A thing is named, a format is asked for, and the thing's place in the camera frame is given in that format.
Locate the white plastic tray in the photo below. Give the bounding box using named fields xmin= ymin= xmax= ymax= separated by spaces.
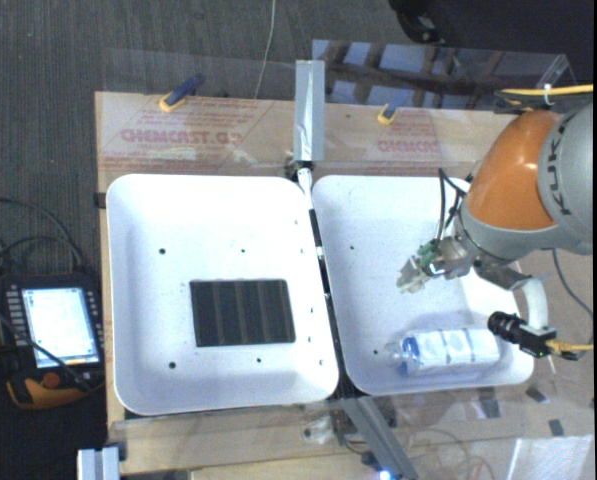
xmin=310 ymin=174 xmax=536 ymax=397
xmin=105 ymin=172 xmax=341 ymax=417

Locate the brown cardboard board red print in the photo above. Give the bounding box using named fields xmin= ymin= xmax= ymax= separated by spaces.
xmin=93 ymin=91 xmax=595 ymax=475

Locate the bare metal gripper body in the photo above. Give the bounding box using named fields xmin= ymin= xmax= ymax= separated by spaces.
xmin=424 ymin=235 xmax=478 ymax=280

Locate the black cylinder on white bracket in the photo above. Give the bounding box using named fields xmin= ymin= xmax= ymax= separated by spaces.
xmin=486 ymin=272 xmax=559 ymax=360

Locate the black ribbed rectangular mat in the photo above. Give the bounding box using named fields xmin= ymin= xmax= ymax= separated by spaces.
xmin=188 ymin=278 xmax=298 ymax=348

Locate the clear plastic bottle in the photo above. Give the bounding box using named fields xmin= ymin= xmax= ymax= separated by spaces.
xmin=382 ymin=326 xmax=502 ymax=377

